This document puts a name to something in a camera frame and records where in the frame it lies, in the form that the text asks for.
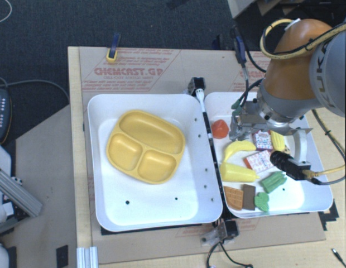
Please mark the white and pink carton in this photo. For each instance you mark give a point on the white and pink carton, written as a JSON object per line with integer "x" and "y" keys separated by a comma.
{"x": 262, "y": 141}

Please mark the brown chocolate bar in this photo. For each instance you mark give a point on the brown chocolate bar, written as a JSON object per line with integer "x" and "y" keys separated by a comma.
{"x": 249, "y": 197}

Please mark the green broccoli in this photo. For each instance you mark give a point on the green broccoli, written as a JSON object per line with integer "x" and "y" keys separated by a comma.
{"x": 261, "y": 202}

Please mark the orange waffle biscuit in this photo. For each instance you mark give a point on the orange waffle biscuit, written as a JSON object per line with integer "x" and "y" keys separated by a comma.
{"x": 233, "y": 197}

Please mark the white plastic tray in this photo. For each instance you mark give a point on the white plastic tray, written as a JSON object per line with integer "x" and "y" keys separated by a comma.
{"x": 295, "y": 200}
{"x": 150, "y": 205}

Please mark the yellow banana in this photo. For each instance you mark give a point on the yellow banana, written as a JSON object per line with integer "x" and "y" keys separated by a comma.
{"x": 237, "y": 147}

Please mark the brown cardboard board red print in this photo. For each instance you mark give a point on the brown cardboard board red print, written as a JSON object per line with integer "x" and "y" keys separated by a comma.
{"x": 150, "y": 66}

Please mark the yellow corn cob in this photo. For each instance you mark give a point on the yellow corn cob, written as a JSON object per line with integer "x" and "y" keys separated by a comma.
{"x": 277, "y": 141}

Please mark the black cylinder on white bracket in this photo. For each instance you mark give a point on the black cylinder on white bracket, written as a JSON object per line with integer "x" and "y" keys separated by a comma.
{"x": 287, "y": 163}

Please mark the yellow squeeze bottle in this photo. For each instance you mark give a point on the yellow squeeze bottle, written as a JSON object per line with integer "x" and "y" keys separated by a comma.
{"x": 235, "y": 172}

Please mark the red toy pepper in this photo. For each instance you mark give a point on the red toy pepper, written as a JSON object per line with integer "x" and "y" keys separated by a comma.
{"x": 220, "y": 128}

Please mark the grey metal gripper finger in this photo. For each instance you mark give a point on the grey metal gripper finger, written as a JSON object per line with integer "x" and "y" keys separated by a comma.
{"x": 233, "y": 131}
{"x": 245, "y": 133}

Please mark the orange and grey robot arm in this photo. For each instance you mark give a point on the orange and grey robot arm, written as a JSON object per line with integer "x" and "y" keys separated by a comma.
{"x": 290, "y": 74}

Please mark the red and white packet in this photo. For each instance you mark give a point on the red and white packet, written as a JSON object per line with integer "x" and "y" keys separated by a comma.
{"x": 259, "y": 161}

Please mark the thin black and white rod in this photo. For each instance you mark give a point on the thin black and white rod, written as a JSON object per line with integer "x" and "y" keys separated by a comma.
{"x": 210, "y": 141}

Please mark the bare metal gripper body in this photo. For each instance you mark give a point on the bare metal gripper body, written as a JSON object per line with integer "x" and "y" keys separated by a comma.
{"x": 255, "y": 117}

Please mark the green bean bundle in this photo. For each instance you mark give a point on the green bean bundle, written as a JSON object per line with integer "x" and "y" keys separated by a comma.
{"x": 273, "y": 181}

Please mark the yellow divided plate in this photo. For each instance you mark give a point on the yellow divided plate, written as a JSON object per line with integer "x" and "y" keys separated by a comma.
{"x": 145, "y": 147}

